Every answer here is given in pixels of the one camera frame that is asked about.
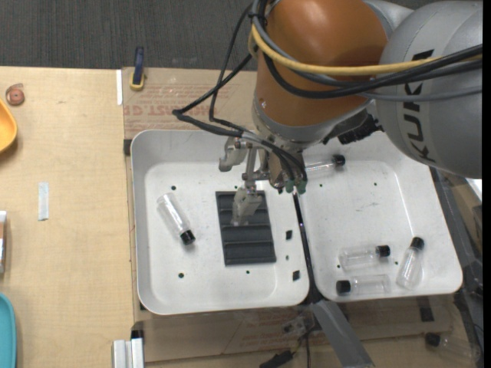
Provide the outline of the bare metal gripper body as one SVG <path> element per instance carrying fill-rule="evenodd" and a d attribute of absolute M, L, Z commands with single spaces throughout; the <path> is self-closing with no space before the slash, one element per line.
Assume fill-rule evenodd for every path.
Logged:
<path fill-rule="evenodd" d="M 300 151 L 276 146 L 255 134 L 230 137 L 219 159 L 219 170 L 230 171 L 245 166 L 242 181 L 245 189 L 256 189 L 258 181 L 267 181 L 278 191 L 305 191 L 307 172 Z"/>

